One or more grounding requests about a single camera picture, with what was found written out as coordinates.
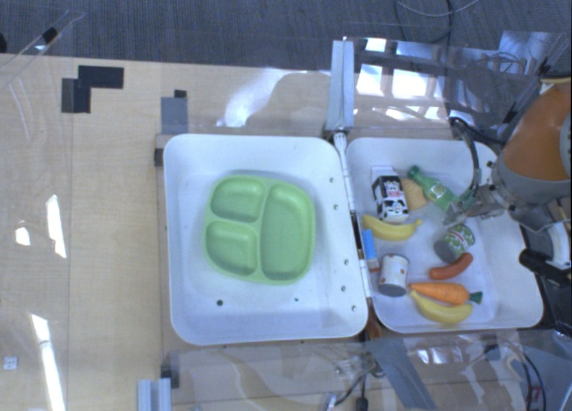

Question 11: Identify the green and white can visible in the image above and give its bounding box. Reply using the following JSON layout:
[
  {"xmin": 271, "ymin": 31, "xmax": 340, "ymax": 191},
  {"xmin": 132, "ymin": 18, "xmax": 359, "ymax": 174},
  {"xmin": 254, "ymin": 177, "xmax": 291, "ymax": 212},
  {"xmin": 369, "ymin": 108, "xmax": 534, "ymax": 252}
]
[{"xmin": 433, "ymin": 222, "xmax": 476, "ymax": 264}]

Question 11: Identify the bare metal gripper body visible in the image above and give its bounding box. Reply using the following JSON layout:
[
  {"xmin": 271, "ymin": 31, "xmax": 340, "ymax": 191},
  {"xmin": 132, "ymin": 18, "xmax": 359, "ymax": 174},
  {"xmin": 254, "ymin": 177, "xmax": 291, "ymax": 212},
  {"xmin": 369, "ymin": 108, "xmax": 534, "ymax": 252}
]
[{"xmin": 467, "ymin": 184, "xmax": 516, "ymax": 222}]

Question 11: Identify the yellow banana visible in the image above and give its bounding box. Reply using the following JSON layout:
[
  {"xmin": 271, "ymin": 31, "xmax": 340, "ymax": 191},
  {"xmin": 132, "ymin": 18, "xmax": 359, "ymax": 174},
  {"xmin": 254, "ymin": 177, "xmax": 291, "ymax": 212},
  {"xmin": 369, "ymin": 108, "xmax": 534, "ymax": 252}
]
[
  {"xmin": 361, "ymin": 213, "xmax": 424, "ymax": 242},
  {"xmin": 408, "ymin": 289, "xmax": 475, "ymax": 326}
]

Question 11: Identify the white can with orange dots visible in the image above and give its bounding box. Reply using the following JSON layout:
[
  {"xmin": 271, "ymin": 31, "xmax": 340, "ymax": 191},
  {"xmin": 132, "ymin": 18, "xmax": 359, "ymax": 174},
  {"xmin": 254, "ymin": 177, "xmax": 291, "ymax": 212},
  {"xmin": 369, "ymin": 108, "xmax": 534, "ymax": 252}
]
[{"xmin": 376, "ymin": 253, "xmax": 411, "ymax": 298}]

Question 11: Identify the white plastic tray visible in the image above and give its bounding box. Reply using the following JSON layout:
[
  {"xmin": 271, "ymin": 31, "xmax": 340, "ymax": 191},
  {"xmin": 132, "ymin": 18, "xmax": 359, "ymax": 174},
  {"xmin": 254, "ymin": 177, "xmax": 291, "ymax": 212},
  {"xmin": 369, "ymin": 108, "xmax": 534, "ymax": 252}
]
[
  {"xmin": 162, "ymin": 133, "xmax": 370, "ymax": 347},
  {"xmin": 345, "ymin": 136, "xmax": 545, "ymax": 335}
]

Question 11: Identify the red sausage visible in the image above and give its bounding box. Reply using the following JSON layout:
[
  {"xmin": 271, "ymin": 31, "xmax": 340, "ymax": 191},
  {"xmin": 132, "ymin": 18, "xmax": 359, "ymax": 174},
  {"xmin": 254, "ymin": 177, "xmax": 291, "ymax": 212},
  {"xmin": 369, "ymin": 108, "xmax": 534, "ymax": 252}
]
[{"xmin": 428, "ymin": 251, "xmax": 475, "ymax": 281}]

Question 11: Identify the orange carrot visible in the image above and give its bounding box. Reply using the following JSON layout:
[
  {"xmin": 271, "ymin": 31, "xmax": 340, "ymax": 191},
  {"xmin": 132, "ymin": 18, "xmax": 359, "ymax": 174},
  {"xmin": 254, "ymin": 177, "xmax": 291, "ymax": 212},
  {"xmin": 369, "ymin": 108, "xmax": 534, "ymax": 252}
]
[{"xmin": 408, "ymin": 281, "xmax": 484, "ymax": 306}]

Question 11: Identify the tan bread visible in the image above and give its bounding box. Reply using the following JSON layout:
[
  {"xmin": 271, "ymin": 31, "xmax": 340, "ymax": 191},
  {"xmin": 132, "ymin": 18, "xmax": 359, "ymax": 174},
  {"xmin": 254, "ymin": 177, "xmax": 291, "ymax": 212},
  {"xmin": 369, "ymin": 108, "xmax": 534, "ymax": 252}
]
[{"xmin": 400, "ymin": 177, "xmax": 428, "ymax": 212}]

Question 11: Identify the black cylinder on white bracket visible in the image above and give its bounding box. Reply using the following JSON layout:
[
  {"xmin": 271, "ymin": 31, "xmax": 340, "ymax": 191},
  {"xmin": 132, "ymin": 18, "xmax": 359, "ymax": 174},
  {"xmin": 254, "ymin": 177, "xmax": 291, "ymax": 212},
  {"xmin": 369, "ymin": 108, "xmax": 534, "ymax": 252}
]
[{"xmin": 517, "ymin": 220, "xmax": 572, "ymax": 286}]

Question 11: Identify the green bottle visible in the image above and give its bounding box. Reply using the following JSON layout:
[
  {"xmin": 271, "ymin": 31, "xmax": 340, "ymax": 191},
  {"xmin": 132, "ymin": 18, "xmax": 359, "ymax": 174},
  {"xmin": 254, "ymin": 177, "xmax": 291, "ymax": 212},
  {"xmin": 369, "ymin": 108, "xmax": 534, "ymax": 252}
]
[{"xmin": 407, "ymin": 164, "xmax": 459, "ymax": 212}]

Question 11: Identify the green divided plate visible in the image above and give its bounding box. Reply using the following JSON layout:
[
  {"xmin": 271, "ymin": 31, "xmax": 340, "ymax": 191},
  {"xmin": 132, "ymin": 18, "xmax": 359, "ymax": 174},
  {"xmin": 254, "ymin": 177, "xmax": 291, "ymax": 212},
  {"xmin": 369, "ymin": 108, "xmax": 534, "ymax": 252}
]
[{"xmin": 202, "ymin": 173, "xmax": 317, "ymax": 287}]

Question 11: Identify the blue and white tube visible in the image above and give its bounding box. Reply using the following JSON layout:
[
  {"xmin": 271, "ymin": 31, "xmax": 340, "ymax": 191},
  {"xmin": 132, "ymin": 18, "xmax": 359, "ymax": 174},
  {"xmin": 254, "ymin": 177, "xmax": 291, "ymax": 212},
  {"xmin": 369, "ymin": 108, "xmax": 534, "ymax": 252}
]
[{"xmin": 360, "ymin": 228, "xmax": 382, "ymax": 273}]

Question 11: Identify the cow print milk carton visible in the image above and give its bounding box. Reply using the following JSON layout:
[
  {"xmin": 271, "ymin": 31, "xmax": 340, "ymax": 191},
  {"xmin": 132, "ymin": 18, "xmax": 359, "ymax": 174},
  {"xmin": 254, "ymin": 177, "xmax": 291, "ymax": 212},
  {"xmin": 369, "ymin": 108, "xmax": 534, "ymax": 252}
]
[{"xmin": 371, "ymin": 173, "xmax": 410, "ymax": 225}]

